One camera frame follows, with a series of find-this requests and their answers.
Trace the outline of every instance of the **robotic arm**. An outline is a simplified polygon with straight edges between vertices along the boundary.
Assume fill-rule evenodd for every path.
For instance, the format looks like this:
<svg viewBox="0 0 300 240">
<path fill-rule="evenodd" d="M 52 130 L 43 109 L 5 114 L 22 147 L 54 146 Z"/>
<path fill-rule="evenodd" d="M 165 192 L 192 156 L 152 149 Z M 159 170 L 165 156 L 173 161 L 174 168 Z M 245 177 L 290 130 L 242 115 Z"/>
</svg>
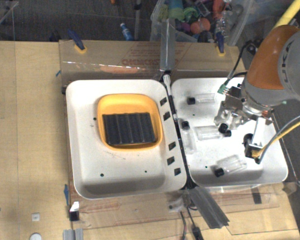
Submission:
<svg viewBox="0 0 300 240">
<path fill-rule="evenodd" d="M 243 142 L 245 155 L 256 159 L 252 151 L 262 148 L 254 140 L 257 127 L 272 123 L 274 107 L 287 100 L 300 101 L 300 29 L 274 28 L 261 43 L 242 84 L 226 88 L 224 94 L 214 123 L 234 130 L 255 120 L 255 134 L 247 134 Z"/>
</svg>

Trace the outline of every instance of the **bottle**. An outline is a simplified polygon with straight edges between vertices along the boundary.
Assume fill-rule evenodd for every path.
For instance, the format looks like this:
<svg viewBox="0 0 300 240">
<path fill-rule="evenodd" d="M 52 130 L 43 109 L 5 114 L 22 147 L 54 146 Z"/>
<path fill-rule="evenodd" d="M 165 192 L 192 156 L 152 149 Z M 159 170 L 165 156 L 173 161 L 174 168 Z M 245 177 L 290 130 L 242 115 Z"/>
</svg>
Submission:
<svg viewBox="0 0 300 240">
<path fill-rule="evenodd" d="M 232 135 L 230 130 L 227 130 L 225 133 L 220 132 L 218 127 L 215 125 L 195 127 L 194 131 L 199 141 L 222 139 L 225 137 L 231 137 Z"/>
<path fill-rule="evenodd" d="M 188 121 L 183 121 L 181 123 L 181 138 L 184 151 L 187 155 L 193 154 L 197 151 L 195 133 L 192 129 L 190 129 Z"/>
<path fill-rule="evenodd" d="M 212 104 L 215 102 L 216 102 L 216 94 L 215 93 L 198 94 L 195 97 L 188 97 L 186 99 L 186 103 L 188 105 L 207 104 L 207 103 Z"/>
<path fill-rule="evenodd" d="M 122 29 L 122 33 L 123 33 L 123 36 L 126 41 L 134 41 L 135 40 L 133 35 L 131 34 L 130 30 L 126 27 L 126 24 L 121 23 L 120 27 Z"/>
<path fill-rule="evenodd" d="M 214 174 L 216 177 L 220 177 L 245 170 L 247 167 L 247 162 L 234 154 L 216 162 Z"/>
</svg>

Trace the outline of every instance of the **wooden table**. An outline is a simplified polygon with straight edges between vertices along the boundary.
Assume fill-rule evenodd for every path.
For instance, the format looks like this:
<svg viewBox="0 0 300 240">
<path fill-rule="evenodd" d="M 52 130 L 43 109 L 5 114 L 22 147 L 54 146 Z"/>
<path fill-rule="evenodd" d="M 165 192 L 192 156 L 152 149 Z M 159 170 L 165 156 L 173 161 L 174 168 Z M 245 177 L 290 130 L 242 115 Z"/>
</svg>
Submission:
<svg viewBox="0 0 300 240">
<path fill-rule="evenodd" d="M 59 70 L 58 43 L 0 41 L 0 240 L 27 240 L 35 232 L 61 240 L 63 230 L 76 228 L 64 194 L 69 168 Z M 278 204 L 272 208 L 226 212 L 230 223 L 222 229 L 208 229 L 200 216 L 194 220 L 205 240 L 300 239 L 282 188 L 272 186 Z M 95 220 L 106 217 L 95 213 Z M 177 240 L 182 231 L 182 220 L 174 218 L 85 229 L 84 240 Z"/>
</svg>

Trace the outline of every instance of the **black bottle cap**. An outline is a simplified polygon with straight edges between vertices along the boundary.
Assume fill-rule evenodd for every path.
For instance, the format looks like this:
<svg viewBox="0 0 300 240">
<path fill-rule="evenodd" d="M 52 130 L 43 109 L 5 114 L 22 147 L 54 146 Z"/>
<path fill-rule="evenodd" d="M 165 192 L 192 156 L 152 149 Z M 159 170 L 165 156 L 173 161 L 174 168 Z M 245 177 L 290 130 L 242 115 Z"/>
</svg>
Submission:
<svg viewBox="0 0 300 240">
<path fill-rule="evenodd" d="M 189 122 L 188 121 L 183 121 L 181 123 L 181 127 L 182 127 L 183 130 L 189 130 L 190 129 Z"/>
<path fill-rule="evenodd" d="M 219 126 L 219 132 L 222 134 L 225 134 L 227 132 L 228 128 L 229 128 L 228 125 L 223 122 Z"/>
<path fill-rule="evenodd" d="M 231 137 L 232 135 L 232 132 L 230 130 L 227 130 L 225 133 L 224 133 L 224 137 Z"/>
<path fill-rule="evenodd" d="M 186 103 L 187 103 L 188 105 L 194 105 L 194 104 L 196 104 L 196 99 L 193 98 L 193 97 L 187 98 L 187 99 L 186 99 Z"/>
<path fill-rule="evenodd" d="M 214 170 L 214 175 L 217 177 L 220 177 L 222 175 L 225 175 L 225 171 L 222 168 L 218 168 Z"/>
</svg>

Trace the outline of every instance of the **plastic bin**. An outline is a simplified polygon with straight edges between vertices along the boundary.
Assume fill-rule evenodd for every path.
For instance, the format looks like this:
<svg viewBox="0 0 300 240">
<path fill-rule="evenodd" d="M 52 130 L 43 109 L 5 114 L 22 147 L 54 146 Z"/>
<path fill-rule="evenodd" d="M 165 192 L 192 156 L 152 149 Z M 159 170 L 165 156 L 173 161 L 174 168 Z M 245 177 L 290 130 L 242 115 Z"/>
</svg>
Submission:
<svg viewBox="0 0 300 240">
<path fill-rule="evenodd" d="M 151 14 L 151 35 L 150 41 L 159 41 L 161 38 L 161 23 L 158 21 L 161 6 L 166 0 L 158 0 Z M 293 0 L 231 0 L 231 4 L 240 4 L 244 10 L 239 16 L 236 25 L 228 34 L 227 45 L 235 46 L 247 24 L 262 21 L 264 19 L 281 16 Z M 176 31 L 176 42 L 197 42 L 196 38 L 183 32 Z"/>
</svg>

